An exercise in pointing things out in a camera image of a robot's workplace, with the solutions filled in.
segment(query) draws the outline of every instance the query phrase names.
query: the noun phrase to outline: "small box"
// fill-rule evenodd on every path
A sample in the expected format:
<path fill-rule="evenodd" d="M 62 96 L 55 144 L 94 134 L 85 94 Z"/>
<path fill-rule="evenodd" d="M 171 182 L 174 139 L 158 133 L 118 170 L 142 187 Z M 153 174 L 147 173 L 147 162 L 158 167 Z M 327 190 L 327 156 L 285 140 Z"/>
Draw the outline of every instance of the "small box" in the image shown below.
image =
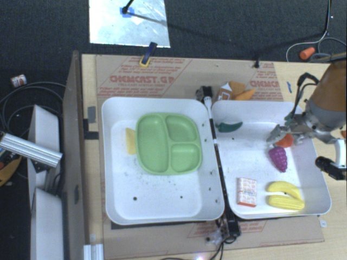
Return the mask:
<path fill-rule="evenodd" d="M 245 84 L 235 81 L 229 81 L 227 84 L 220 88 L 216 100 L 232 100 L 238 94 L 243 93 L 245 89 Z"/>
<path fill-rule="evenodd" d="M 256 180 L 237 179 L 237 204 L 256 207 Z"/>

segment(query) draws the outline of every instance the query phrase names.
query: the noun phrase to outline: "orange cap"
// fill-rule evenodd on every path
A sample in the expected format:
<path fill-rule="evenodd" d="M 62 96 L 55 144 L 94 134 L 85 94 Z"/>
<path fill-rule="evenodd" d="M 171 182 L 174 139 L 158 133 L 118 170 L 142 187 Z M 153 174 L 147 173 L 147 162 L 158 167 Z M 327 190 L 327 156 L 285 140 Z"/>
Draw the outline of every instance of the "orange cap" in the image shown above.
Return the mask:
<path fill-rule="evenodd" d="M 300 52 L 299 57 L 303 61 L 306 61 L 313 55 L 314 52 L 316 52 L 314 47 L 308 47 L 305 50 Z"/>

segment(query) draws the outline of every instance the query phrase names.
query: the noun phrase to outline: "blue tape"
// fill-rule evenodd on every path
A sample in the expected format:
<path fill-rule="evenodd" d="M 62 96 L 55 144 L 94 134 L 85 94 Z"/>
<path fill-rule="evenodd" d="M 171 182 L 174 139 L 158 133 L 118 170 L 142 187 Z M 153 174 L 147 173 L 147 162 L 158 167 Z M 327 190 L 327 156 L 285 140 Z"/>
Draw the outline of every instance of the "blue tape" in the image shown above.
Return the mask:
<path fill-rule="evenodd" d="M 288 85 L 289 92 L 292 93 L 292 86 L 291 86 L 291 84 L 288 81 L 287 81 L 287 85 Z"/>
<path fill-rule="evenodd" d="M 123 13 L 122 13 L 122 9 L 123 9 L 123 8 L 119 8 L 119 12 L 120 12 L 120 14 L 122 15 L 122 17 L 124 17 L 124 18 L 130 18 L 131 15 L 129 15 L 129 14 L 123 14 Z M 133 9 L 132 7 L 129 7 L 129 8 L 128 8 L 128 12 L 131 13 L 131 14 L 135 14 L 135 11 L 134 11 L 134 9 Z"/>

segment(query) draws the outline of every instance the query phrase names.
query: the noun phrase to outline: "green plate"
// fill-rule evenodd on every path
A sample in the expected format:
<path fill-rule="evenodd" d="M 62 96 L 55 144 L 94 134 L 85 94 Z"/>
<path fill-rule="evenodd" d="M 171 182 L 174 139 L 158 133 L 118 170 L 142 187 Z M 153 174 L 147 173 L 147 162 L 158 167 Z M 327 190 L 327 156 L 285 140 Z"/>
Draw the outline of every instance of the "green plate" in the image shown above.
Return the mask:
<path fill-rule="evenodd" d="M 150 173 L 192 172 L 202 160 L 196 124 L 180 114 L 143 115 L 136 124 L 136 153 L 141 167 Z"/>

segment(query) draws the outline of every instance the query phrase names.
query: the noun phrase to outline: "toy banana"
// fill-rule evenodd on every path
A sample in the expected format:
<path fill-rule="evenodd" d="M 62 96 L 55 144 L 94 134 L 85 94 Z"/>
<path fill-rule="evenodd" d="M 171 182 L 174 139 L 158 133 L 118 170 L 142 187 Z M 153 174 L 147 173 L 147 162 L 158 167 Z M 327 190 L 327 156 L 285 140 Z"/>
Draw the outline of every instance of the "toy banana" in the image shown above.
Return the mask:
<path fill-rule="evenodd" d="M 302 201 L 301 199 L 280 196 L 278 194 L 269 196 L 268 202 L 273 207 L 288 209 L 288 210 L 301 210 L 305 207 L 305 202 Z"/>
<path fill-rule="evenodd" d="M 267 188 L 267 191 L 268 192 L 284 192 L 289 194 L 293 198 L 302 200 L 299 189 L 293 184 L 285 182 L 285 181 L 275 181 L 274 183 L 271 183 L 269 187 Z"/>
<path fill-rule="evenodd" d="M 125 128 L 126 150 L 130 155 L 136 154 L 135 130 Z"/>
<path fill-rule="evenodd" d="M 269 196 L 268 203 L 273 207 L 288 210 L 301 210 L 305 207 L 305 202 L 301 197 L 300 190 L 291 183 L 285 181 L 276 181 L 269 185 L 267 191 L 284 192 L 291 196 L 281 196 L 278 194 Z"/>

